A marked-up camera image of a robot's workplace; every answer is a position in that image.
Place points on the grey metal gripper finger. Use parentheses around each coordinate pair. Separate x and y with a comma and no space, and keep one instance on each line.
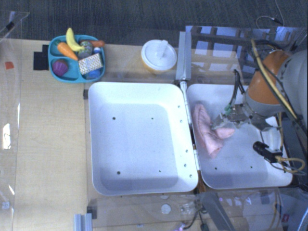
(222,116)
(217,124)

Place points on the blue divided plate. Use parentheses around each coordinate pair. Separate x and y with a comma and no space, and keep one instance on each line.
(72,74)

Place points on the blue and white bottle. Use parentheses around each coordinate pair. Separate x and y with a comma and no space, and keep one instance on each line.
(93,74)

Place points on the purple grapes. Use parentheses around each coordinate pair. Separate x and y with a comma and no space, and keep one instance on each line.
(60,67)

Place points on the yellow bowl with white lid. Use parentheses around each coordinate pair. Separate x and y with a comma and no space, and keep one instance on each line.
(158,54)

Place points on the small grey can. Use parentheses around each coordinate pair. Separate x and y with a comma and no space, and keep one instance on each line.
(86,49)

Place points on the orange carrot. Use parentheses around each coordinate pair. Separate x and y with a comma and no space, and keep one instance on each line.
(67,50)

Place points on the pink cloth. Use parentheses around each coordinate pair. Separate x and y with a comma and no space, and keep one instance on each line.
(204,131)

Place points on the brown sausage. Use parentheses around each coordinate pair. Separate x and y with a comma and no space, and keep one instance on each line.
(98,43)

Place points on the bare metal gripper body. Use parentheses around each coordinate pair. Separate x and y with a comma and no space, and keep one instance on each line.
(240,116)

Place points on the white plastic tray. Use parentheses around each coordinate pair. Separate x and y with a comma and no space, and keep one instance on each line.
(139,141)
(240,162)

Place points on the clear plastic bottle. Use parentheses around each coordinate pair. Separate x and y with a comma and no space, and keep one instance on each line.
(188,207)

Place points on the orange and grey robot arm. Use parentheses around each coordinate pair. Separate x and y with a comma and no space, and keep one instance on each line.
(264,85)

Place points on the black cylinder on white bracket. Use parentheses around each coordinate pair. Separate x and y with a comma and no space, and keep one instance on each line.
(263,150)

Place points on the yellow banana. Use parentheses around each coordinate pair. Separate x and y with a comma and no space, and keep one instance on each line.
(70,40)

